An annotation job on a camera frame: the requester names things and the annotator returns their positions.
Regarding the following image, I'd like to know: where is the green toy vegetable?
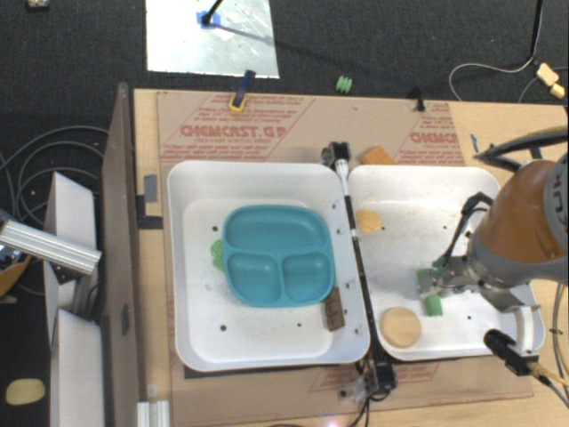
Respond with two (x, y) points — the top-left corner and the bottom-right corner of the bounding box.
(209, 238), (228, 272)

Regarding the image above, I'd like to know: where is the yellow toy bread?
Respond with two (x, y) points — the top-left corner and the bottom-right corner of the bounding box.
(355, 209), (383, 235)

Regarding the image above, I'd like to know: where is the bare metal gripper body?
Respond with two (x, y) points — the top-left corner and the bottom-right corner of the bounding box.
(437, 255), (504, 294)

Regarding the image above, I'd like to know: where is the blue divided plate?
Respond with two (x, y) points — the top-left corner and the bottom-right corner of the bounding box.
(220, 204), (336, 309)

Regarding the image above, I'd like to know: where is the black block with thin wires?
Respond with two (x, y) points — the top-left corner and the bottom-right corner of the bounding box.
(372, 349), (397, 391)
(321, 141), (353, 166)

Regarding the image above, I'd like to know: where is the orange waffle biscuit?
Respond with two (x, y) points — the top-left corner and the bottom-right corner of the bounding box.
(358, 145), (397, 166)

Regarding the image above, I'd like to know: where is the black cylinder on white bracket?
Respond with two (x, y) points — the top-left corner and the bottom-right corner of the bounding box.
(483, 304), (546, 376)

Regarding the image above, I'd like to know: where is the white plastic tray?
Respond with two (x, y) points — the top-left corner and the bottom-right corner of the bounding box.
(166, 159), (373, 373)
(346, 164), (548, 363)

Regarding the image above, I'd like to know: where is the green cylinder toy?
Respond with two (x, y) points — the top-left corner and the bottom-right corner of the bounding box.
(416, 268), (445, 318)

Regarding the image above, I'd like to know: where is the pale yellow oval toy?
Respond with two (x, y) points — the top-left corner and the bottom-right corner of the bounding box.
(4, 377), (47, 407)

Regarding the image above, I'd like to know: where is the brown cardboard board red print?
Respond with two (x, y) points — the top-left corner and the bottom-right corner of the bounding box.
(156, 91), (535, 411)

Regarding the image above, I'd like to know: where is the thin black and white rod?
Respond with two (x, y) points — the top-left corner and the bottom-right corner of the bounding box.
(334, 159), (389, 373)

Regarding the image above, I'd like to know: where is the brown chocolate bar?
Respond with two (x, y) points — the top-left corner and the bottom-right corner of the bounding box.
(323, 287), (347, 332)

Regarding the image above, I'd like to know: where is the tan round biscuit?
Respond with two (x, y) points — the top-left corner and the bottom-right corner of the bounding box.
(378, 306), (422, 350)

